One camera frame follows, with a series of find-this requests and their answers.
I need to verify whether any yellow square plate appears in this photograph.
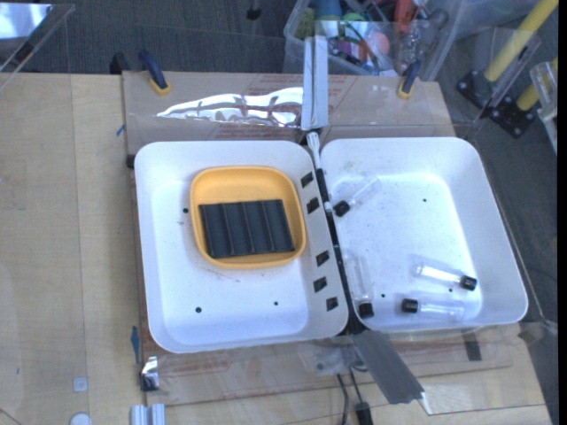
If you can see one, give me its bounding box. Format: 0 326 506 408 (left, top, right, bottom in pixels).
189 165 307 270

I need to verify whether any black ribbed rack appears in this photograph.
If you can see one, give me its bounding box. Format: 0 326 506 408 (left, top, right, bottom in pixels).
198 198 297 259

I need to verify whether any clear vial with black cap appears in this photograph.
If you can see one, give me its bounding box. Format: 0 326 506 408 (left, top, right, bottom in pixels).
400 297 466 323
330 175 383 218
343 250 377 320
414 258 478 292

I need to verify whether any white plastic tray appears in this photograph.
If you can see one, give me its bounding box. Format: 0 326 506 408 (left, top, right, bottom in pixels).
133 139 351 354
317 136 530 334

